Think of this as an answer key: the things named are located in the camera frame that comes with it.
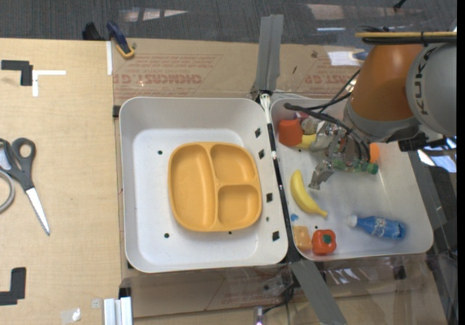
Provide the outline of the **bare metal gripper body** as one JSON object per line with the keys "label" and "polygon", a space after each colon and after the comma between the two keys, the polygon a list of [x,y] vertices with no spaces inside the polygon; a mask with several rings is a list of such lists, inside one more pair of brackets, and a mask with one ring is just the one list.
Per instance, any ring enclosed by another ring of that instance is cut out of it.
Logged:
{"label": "bare metal gripper body", "polygon": [[324,128],[328,146],[325,150],[327,162],[333,169],[361,169],[366,163],[366,146],[352,134],[336,124]]}

